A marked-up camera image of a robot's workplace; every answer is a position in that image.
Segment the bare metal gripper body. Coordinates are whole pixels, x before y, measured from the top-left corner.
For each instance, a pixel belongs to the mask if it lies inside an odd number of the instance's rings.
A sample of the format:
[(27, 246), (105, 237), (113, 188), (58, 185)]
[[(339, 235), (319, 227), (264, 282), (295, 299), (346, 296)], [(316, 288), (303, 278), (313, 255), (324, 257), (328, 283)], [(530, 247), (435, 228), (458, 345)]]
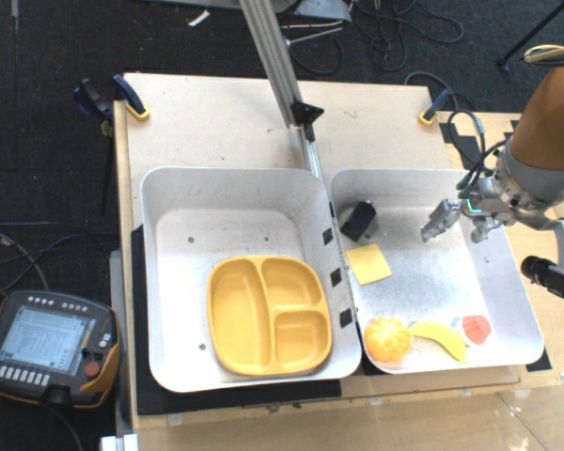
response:
[(462, 213), (485, 229), (516, 223), (533, 229), (555, 229), (560, 224), (546, 215), (553, 202), (534, 196), (511, 177), (478, 179), (459, 190), (459, 199)]

